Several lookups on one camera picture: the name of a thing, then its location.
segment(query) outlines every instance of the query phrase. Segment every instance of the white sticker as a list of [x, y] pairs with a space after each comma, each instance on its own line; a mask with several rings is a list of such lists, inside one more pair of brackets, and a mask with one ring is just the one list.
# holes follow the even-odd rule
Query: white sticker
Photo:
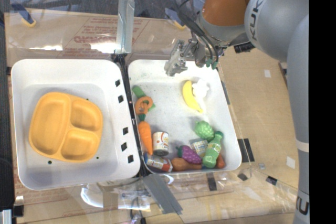
[[290, 168], [295, 169], [295, 160], [287, 156], [286, 165], [289, 166]]
[[264, 72], [265, 72], [265, 77], [266, 78], [270, 78], [271, 77], [271, 72], [268, 69], [265, 69]]

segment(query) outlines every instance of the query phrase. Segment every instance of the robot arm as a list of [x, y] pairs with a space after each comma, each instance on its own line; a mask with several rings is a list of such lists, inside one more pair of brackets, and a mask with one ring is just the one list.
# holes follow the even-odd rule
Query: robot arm
[[288, 93], [299, 154], [299, 189], [294, 224], [310, 222], [308, 44], [309, 0], [206, 0], [196, 20], [175, 8], [192, 32], [188, 44], [178, 41], [166, 62], [168, 76], [186, 70], [185, 61], [216, 68], [229, 46], [236, 52], [258, 48], [287, 62]]

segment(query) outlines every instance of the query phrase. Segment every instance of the toy banana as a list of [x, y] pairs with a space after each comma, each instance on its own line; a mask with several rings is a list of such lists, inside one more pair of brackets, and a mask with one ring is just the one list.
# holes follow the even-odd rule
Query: toy banana
[[183, 98], [185, 103], [192, 109], [198, 110], [200, 113], [203, 113], [203, 109], [200, 108], [200, 105], [197, 103], [195, 97], [193, 96], [193, 88], [191, 80], [187, 80], [182, 88]]

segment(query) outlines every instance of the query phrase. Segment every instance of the orange carrot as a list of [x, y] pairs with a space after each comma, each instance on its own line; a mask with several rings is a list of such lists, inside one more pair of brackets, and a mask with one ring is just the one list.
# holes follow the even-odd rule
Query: orange carrot
[[138, 124], [140, 138], [146, 147], [148, 154], [153, 155], [152, 131], [148, 122], [141, 121]]
[[225, 167], [225, 161], [223, 159], [223, 156], [221, 154], [219, 154], [219, 156], [217, 157], [216, 160], [216, 168], [224, 168]]

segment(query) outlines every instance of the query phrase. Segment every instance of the bottle label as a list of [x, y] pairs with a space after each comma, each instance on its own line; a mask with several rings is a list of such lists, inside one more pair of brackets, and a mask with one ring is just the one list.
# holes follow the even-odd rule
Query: bottle label
[[209, 148], [209, 149], [213, 149], [213, 150], [216, 151], [218, 154], [221, 152], [221, 146], [218, 145], [217, 143], [209, 143], [209, 144], [208, 144], [208, 148]]

